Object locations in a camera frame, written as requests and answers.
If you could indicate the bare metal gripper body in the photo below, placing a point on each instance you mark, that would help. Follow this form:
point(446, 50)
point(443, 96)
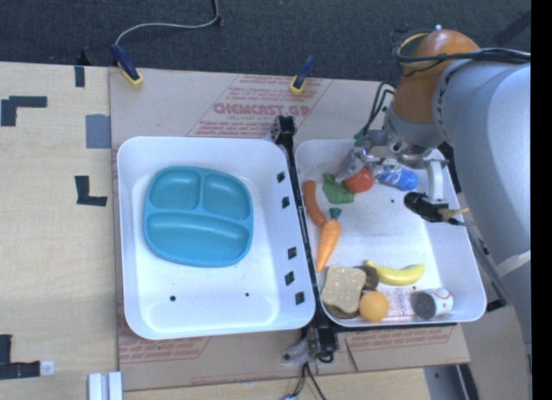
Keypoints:
point(403, 153)

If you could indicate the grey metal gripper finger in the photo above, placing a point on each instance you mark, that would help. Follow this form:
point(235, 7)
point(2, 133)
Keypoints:
point(348, 166)
point(377, 167)

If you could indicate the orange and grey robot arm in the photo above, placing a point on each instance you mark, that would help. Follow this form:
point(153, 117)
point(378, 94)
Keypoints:
point(483, 122)

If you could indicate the red tomato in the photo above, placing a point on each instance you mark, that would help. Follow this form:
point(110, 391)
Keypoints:
point(360, 182)

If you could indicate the blue packet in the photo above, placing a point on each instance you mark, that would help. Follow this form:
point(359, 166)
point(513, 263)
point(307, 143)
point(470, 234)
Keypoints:
point(401, 178)

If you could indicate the green lettuce leaf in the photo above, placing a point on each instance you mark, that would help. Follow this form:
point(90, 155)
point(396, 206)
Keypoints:
point(336, 193)

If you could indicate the orange sausage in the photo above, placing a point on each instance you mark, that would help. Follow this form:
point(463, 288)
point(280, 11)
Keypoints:
point(312, 204)

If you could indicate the white plastic tray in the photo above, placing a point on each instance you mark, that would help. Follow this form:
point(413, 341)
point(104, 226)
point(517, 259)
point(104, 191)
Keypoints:
point(388, 234)
point(207, 303)

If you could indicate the thin black rod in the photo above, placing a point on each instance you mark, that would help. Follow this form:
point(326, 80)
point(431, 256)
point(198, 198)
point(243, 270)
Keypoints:
point(301, 217)

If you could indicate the orange carrot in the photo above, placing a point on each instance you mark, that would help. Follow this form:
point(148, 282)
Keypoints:
point(328, 236)

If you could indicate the yellow banana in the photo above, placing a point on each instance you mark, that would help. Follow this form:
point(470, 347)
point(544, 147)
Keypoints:
point(399, 275)

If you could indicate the brown round biscuit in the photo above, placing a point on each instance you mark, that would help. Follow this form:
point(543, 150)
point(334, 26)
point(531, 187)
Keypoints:
point(371, 278)

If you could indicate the tan bread slice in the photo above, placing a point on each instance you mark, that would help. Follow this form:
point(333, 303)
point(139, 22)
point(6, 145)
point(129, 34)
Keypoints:
point(343, 288)

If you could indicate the white packet with red print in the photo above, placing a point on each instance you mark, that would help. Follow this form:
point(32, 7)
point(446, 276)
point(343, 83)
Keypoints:
point(399, 303)

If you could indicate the orange ball fruit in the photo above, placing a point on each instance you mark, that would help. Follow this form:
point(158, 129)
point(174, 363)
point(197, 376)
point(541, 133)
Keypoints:
point(374, 306)

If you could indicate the white can with grey lid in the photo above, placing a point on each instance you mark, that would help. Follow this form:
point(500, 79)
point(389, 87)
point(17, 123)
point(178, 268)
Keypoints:
point(431, 303)

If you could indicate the brown bread slice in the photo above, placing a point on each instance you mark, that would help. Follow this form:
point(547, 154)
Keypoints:
point(343, 314)

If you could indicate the blue divided plate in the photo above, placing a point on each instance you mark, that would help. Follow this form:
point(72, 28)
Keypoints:
point(196, 221)

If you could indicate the brown cardboard board red print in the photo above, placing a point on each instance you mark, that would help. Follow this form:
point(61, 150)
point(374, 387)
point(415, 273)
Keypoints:
point(181, 101)

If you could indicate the black cylinder on white bracket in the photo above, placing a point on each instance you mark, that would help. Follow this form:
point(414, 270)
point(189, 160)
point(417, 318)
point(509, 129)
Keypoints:
point(424, 206)

